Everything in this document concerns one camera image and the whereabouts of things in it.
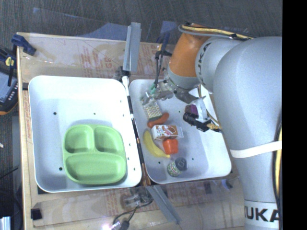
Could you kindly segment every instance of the yellow banana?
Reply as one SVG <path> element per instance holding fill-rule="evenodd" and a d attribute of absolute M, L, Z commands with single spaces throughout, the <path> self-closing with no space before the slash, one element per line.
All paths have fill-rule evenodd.
<path fill-rule="evenodd" d="M 148 130 L 145 131 L 143 135 L 143 141 L 145 143 L 145 147 L 147 150 L 154 155 L 155 157 L 165 157 L 165 158 L 170 158 L 169 154 L 165 154 L 160 148 L 158 148 Z"/>

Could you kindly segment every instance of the can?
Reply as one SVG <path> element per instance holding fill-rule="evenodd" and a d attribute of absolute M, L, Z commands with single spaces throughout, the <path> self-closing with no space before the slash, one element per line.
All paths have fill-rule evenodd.
<path fill-rule="evenodd" d="M 185 158 L 177 158 L 175 161 L 171 162 L 167 166 L 167 172 L 170 176 L 177 177 L 179 176 L 183 171 L 186 171 L 188 168 L 188 164 Z"/>

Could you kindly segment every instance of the white stripe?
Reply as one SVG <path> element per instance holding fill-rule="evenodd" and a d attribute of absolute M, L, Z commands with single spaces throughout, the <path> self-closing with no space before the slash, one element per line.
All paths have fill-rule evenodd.
<path fill-rule="evenodd" d="M 230 150 L 230 152 L 234 158 L 242 159 L 256 156 L 265 152 L 277 151 L 282 149 L 282 147 L 282 140 L 279 140 L 244 150 Z"/>

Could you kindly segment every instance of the clamp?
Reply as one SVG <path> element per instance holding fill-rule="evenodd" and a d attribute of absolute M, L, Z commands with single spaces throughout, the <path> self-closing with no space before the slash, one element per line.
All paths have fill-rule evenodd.
<path fill-rule="evenodd" d="M 12 37 L 11 42 L 13 43 L 13 50 L 9 50 L 5 47 L 0 46 L 0 60 L 3 61 L 5 65 L 10 68 L 9 80 L 8 80 L 9 87 L 11 86 L 14 69 L 17 69 L 17 62 L 16 62 L 17 46 L 23 47 L 24 52 L 31 56 L 33 56 L 36 52 L 36 49 L 32 47 L 23 36 L 15 34 Z"/>

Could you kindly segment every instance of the green plate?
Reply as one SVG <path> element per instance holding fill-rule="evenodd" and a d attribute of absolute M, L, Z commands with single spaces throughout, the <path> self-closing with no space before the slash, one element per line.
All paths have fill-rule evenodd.
<path fill-rule="evenodd" d="M 63 141 L 67 176 L 80 184 L 111 184 L 126 174 L 127 161 L 121 134 L 102 125 L 70 127 Z"/>

